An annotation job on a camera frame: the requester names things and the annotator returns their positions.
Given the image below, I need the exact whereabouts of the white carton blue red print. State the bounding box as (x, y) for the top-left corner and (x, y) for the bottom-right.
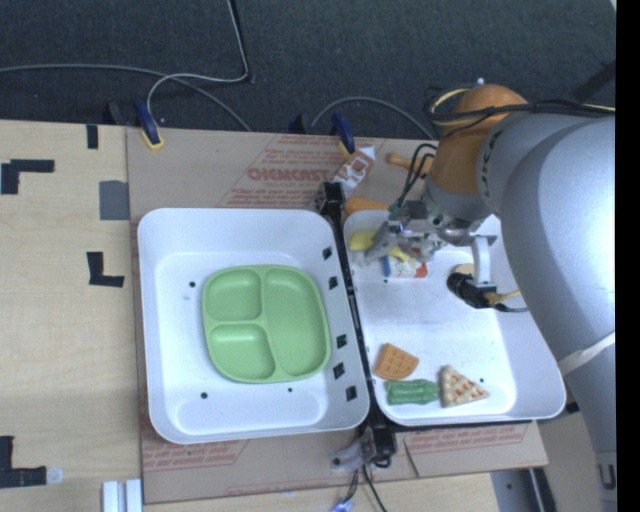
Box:
(382, 255), (430, 280)

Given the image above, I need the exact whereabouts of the orange and white carton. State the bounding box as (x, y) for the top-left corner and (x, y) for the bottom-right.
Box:
(333, 145), (377, 191)

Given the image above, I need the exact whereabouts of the green divided plate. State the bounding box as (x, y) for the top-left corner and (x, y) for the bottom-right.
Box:
(201, 264), (332, 385)

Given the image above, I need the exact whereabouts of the thin black rod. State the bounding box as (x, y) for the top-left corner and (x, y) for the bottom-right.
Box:
(331, 209), (381, 431)

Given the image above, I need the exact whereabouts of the brown cardboard board red print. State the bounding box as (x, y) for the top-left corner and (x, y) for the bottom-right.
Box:
(124, 127), (550, 505)

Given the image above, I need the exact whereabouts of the black cylinder on white bracket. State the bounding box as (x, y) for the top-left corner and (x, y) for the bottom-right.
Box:
(446, 232), (500, 310)

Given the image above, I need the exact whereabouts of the green toy vegetable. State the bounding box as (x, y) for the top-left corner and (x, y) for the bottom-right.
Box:
(383, 378), (441, 407)

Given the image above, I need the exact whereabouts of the black block with thin wires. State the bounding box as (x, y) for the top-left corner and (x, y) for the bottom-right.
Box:
(366, 424), (399, 465)
(318, 181), (347, 217)

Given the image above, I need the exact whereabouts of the orange waffle biscuit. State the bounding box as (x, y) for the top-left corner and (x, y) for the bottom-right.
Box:
(372, 342), (420, 381)

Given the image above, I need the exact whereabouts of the white plastic tray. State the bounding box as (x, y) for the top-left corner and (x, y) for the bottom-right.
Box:
(136, 207), (371, 445)
(342, 209), (568, 428)

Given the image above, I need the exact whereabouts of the pizza slice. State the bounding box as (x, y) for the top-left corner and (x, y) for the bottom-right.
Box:
(438, 364), (490, 409)

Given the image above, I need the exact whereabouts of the orange carrot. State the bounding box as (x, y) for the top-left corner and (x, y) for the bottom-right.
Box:
(344, 197), (391, 215)

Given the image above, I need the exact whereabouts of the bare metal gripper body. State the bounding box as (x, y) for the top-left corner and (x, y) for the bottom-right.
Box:
(387, 199), (477, 252)

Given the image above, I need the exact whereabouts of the orange toy sausage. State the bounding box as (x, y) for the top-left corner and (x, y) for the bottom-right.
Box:
(385, 152), (432, 177)

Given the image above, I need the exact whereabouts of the yellow banana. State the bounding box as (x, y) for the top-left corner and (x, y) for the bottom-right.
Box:
(348, 229), (416, 262)

